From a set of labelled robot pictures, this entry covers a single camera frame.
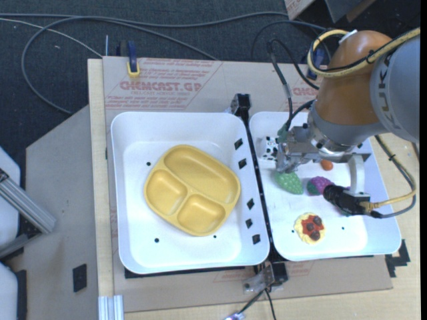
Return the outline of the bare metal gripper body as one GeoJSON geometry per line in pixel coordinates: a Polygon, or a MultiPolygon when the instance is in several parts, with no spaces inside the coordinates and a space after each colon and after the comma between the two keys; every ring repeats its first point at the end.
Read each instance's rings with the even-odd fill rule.
{"type": "Polygon", "coordinates": [[[349,153],[354,145],[333,141],[315,125],[292,127],[282,143],[282,163],[307,163],[335,159],[349,153]]]}

